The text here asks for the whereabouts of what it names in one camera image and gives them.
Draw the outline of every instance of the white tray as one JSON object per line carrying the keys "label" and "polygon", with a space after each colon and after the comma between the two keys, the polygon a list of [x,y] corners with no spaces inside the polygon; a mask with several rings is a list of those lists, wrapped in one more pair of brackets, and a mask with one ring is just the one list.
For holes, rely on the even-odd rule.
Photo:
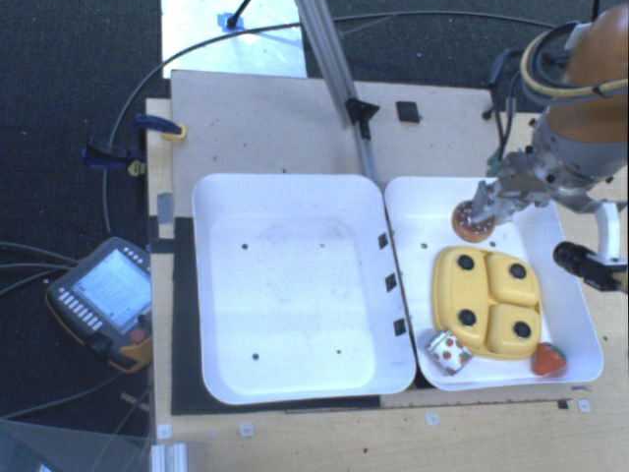
{"label": "white tray", "polygon": [[400,287],[386,285],[395,260],[390,242],[380,248],[388,229],[375,184],[210,175],[195,187],[193,211],[202,374],[215,398],[373,395],[413,381]]}
{"label": "white tray", "polygon": [[542,292],[542,341],[558,346],[568,359],[560,376],[538,377],[531,359],[500,361],[480,357],[455,376],[441,371],[426,351],[435,335],[430,307],[432,269],[437,254],[466,245],[452,230],[453,209],[471,199],[481,178],[397,178],[385,191],[385,202],[397,253],[420,368],[426,379],[444,390],[542,383],[581,383],[597,378],[602,353],[579,282],[552,259],[564,240],[554,205],[530,206],[513,222],[499,225],[477,246],[505,252],[533,268]]}

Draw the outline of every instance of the black bracket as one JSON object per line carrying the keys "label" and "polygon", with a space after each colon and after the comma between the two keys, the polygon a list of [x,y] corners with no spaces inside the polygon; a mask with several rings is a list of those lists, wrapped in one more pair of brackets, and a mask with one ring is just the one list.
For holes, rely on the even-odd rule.
{"label": "black bracket", "polygon": [[356,124],[357,122],[359,123],[361,138],[364,140],[371,140],[372,133],[370,131],[370,120],[380,107],[367,103],[366,101],[360,101],[357,98],[349,98],[345,102],[345,108],[347,109],[347,115],[350,116],[352,124]]}

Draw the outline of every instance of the table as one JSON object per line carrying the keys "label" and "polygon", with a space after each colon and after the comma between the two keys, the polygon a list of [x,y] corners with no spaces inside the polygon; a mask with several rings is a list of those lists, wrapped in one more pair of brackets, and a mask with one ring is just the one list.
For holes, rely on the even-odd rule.
{"label": "table", "polygon": [[[256,82],[274,81],[256,79]],[[318,81],[294,82],[320,95]],[[448,103],[431,105],[430,119],[450,121],[448,124],[458,124],[460,128],[474,128],[478,123],[472,117],[480,119],[477,105],[488,105],[488,96],[485,100],[485,94],[471,89],[399,88],[405,96],[415,95],[427,103],[431,95],[446,96]],[[386,85],[359,84],[359,92],[368,91],[375,98],[379,93],[387,97],[388,89]],[[277,105],[281,106],[282,93],[277,96]],[[233,110],[242,115],[248,103],[241,101]],[[170,117],[175,102],[176,99],[172,103],[169,99],[151,99],[147,102],[147,111]],[[529,142],[528,123],[532,117],[532,114],[518,114],[510,149],[522,148]],[[442,137],[456,138],[456,135]],[[377,123],[373,138],[378,159],[381,154],[377,146]],[[430,140],[436,138],[435,135],[427,138],[422,143],[425,152],[437,144]],[[149,215],[158,219],[154,227],[162,240],[174,235],[168,214],[170,198],[175,205],[180,202],[175,210],[181,207],[176,194],[174,198],[169,196],[178,187],[177,170],[173,173],[173,146],[176,145],[161,140],[155,132],[148,134]],[[477,147],[460,146],[456,151],[461,166],[465,162],[477,162],[483,167],[488,157]],[[427,155],[427,159],[436,164],[430,174],[438,175],[439,169],[451,170],[449,166],[438,165],[440,159],[443,164],[452,162],[449,157],[451,155],[443,152]],[[386,178],[390,178],[387,166],[384,164],[382,169]],[[207,170],[193,170],[193,174],[200,172]],[[593,195],[625,198],[626,172],[625,168],[612,183],[602,184]],[[164,200],[168,200],[165,209]],[[561,207],[559,215],[567,239],[590,247],[597,245],[593,216],[579,216]],[[626,259],[626,210],[621,213],[621,223],[624,247],[621,257]],[[173,264],[172,254],[151,255],[155,431],[159,443],[188,444],[191,471],[440,471],[464,465],[467,471],[585,472],[614,470],[619,463],[629,461],[626,446],[629,438],[626,423],[629,418],[628,318],[627,298],[623,294],[603,294],[582,285],[604,356],[601,376],[583,386],[563,384],[535,389],[518,386],[458,393],[409,390],[390,398],[383,397],[382,407],[370,410],[172,416]],[[567,401],[567,409],[558,407],[559,399]],[[252,437],[241,436],[243,423],[253,424]]]}

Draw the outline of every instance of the black circle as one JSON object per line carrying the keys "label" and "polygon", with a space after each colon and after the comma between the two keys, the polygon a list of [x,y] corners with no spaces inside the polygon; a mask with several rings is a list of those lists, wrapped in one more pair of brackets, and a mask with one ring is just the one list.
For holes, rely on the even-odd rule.
{"label": "black circle", "polygon": [[521,264],[512,264],[509,267],[509,272],[511,276],[516,279],[524,279],[527,276],[527,271],[524,269],[524,266]]}
{"label": "black circle", "polygon": [[461,310],[459,312],[459,322],[464,326],[472,326],[476,323],[476,315],[471,310]]}
{"label": "black circle", "polygon": [[516,322],[515,324],[513,324],[513,331],[515,332],[515,335],[517,335],[521,339],[527,339],[531,337],[531,328],[524,322]]}
{"label": "black circle", "polygon": [[474,259],[470,256],[460,256],[456,262],[465,271],[472,270],[474,268]]}

